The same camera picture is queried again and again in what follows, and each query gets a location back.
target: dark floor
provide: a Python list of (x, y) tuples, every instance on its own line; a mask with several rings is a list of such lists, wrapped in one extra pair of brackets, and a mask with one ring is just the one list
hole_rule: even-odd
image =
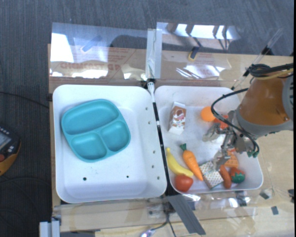
[(294, 51), (294, 0), (0, 0), (0, 122), (22, 138), (0, 177), (0, 237), (38, 236), (39, 222), (50, 221), (52, 23), (146, 30), (164, 20), (236, 26), (246, 49), (240, 44), (232, 53), (259, 54), (282, 29), (273, 54)]

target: toy banana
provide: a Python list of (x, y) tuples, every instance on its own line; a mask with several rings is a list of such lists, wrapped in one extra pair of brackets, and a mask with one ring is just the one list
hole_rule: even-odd
[(188, 177), (192, 177), (193, 176), (193, 172), (190, 171), (187, 168), (182, 167), (177, 160), (174, 158), (174, 156), (171, 154), (170, 152), (170, 148), (166, 148), (167, 151), (167, 162), (168, 162), (168, 166), (171, 169), (171, 171), (173, 173), (175, 173), (176, 175), (186, 175)]

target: brown sausage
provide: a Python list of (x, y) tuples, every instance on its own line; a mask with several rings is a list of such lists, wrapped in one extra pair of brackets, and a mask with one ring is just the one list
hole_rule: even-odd
[(226, 189), (229, 189), (231, 187), (231, 176), (228, 173), (226, 167), (224, 165), (221, 165), (219, 168), (219, 172), (223, 178), (223, 185)]

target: empty white tray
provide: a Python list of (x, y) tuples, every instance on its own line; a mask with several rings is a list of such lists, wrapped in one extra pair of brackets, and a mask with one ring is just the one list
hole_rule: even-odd
[[(199, 165), (213, 160), (215, 153), (221, 148), (224, 135), (217, 140), (203, 142), (202, 137), (213, 124), (203, 121), (200, 117), (201, 110), (212, 105), (223, 94), (231, 93), (232, 90), (224, 87), (195, 87), (195, 86), (161, 86), (155, 91), (155, 100), (158, 108), (164, 148), (169, 147), (176, 160), (184, 167), (182, 149), (180, 144), (186, 143), (188, 150), (194, 152)], [(181, 135), (168, 132), (170, 111), (173, 102), (185, 104), (186, 118), (185, 130)], [(237, 95), (227, 97), (215, 105), (215, 110), (222, 115), (235, 110), (240, 104)], [(258, 189), (263, 183), (263, 174), (258, 158), (248, 157), (246, 153), (236, 156), (239, 161), (239, 168), (246, 173), (246, 179), (240, 184), (232, 184), (230, 189), (226, 189), (220, 184), (213, 189), (209, 189), (205, 182), (199, 181), (193, 176), (194, 182), (188, 190), (189, 194), (201, 194), (209, 192), (242, 191)], [(175, 174), (169, 170), (171, 184), (174, 186)]]
[[(131, 134), (129, 145), (97, 162), (80, 160), (61, 129), (65, 111), (95, 99), (113, 102)], [(167, 182), (151, 96), (135, 86), (62, 85), (53, 93), (56, 191), (68, 203), (154, 198)]]

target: blue divided plate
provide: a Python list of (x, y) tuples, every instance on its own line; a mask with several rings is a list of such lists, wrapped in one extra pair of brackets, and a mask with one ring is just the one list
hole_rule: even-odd
[(61, 126), (72, 151), (86, 162), (113, 156), (130, 142), (129, 128), (122, 113), (106, 99), (71, 108), (62, 116)]

